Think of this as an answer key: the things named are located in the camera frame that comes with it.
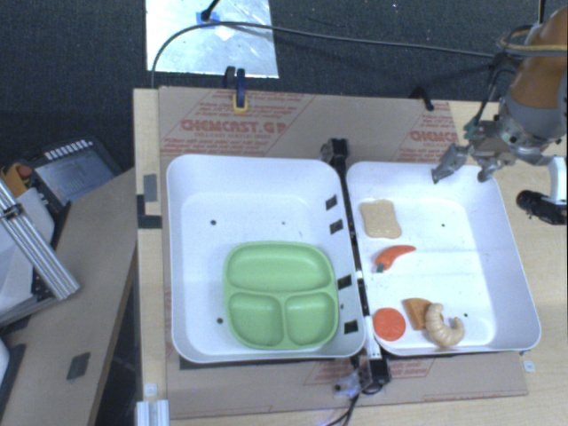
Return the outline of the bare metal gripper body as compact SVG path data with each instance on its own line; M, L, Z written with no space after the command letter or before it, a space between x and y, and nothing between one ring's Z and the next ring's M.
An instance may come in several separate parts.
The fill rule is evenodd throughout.
M497 165L522 161L533 166L545 166L554 158L544 154L550 144L550 139L532 134L515 120L481 121L470 140L474 159Z

